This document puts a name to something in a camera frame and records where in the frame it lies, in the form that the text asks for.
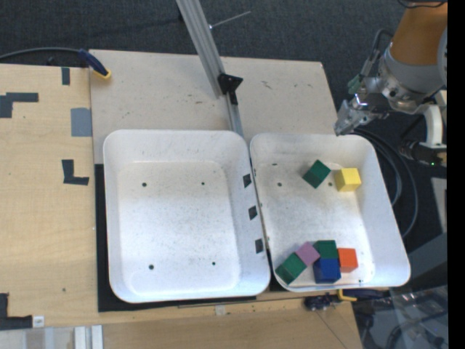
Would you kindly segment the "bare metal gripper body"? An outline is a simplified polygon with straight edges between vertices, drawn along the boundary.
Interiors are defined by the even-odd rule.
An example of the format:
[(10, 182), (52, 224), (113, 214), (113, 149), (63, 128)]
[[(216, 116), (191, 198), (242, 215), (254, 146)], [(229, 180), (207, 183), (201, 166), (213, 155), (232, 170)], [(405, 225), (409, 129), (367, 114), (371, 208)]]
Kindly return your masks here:
[(352, 107), (371, 114), (371, 121), (384, 119), (390, 113), (414, 115), (425, 109), (428, 99), (437, 91), (419, 92), (405, 87), (394, 76), (356, 76), (352, 80)]

